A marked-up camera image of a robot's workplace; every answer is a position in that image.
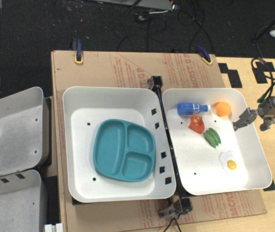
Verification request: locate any thin black rod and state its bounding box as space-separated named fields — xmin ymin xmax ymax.
xmin=154 ymin=85 xmax=186 ymax=200

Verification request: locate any blue divided plate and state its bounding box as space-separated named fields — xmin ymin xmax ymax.
xmin=93 ymin=118 xmax=157 ymax=183

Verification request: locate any white plastic tray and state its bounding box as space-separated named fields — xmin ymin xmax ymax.
xmin=161 ymin=87 xmax=273 ymax=196
xmin=62 ymin=86 xmax=177 ymax=203
xmin=0 ymin=86 xmax=50 ymax=181
xmin=0 ymin=169 xmax=48 ymax=232

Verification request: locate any brown cardboard board red print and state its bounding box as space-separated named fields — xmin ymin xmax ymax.
xmin=51 ymin=50 xmax=268 ymax=232

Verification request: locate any black computer mouse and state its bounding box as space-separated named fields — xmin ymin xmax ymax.
xmin=135 ymin=11 xmax=151 ymax=23

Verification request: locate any white and yellow fried egg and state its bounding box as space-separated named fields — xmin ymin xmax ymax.
xmin=218 ymin=150 xmax=239 ymax=175

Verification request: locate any orange ball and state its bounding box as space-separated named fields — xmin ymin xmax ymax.
xmin=215 ymin=101 xmax=232 ymax=117

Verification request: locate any green pea pod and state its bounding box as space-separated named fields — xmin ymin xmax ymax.
xmin=203 ymin=127 xmax=222 ymax=149

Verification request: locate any red carton with yellow star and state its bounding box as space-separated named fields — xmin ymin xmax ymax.
xmin=188 ymin=115 xmax=205 ymax=134

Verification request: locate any black block with thin wires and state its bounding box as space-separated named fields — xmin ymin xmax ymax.
xmin=158 ymin=196 xmax=193 ymax=220
xmin=147 ymin=75 xmax=164 ymax=90

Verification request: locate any blue plastic bottle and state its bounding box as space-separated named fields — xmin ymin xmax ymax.
xmin=177 ymin=102 xmax=212 ymax=116

